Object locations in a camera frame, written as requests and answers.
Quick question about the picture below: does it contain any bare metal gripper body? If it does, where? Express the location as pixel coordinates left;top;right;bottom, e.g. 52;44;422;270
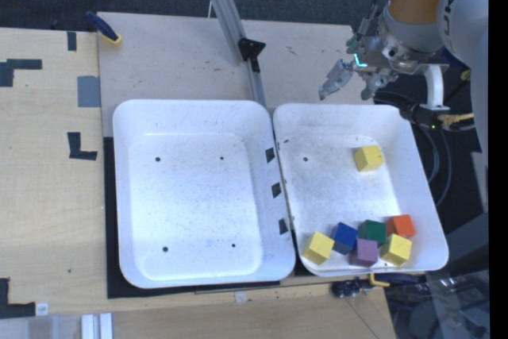
352;31;433;89

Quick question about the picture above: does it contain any yellow cube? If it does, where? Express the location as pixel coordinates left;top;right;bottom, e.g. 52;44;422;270
379;233;414;268
352;144;385;173
301;230;336;266

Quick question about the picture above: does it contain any white plastic tray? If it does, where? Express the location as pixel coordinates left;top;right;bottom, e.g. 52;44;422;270
271;102;450;278
112;98;297;290

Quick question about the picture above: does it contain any orange cube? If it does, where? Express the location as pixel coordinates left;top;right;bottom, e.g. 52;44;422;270
385;214;417;240

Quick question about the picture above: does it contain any green cube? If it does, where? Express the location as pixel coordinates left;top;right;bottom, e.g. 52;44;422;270
357;219;388;248

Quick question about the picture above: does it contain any blue cube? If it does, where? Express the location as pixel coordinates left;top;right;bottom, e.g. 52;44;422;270
330;222;360;256

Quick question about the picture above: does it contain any purple cube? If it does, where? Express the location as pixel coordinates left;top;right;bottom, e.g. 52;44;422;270
348;237;379;268

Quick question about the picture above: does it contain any pale wood board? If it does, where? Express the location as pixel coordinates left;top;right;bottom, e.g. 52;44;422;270
96;10;398;293

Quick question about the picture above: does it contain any black cylinder on white bracket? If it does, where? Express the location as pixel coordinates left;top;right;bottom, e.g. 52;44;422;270
398;64;451;129

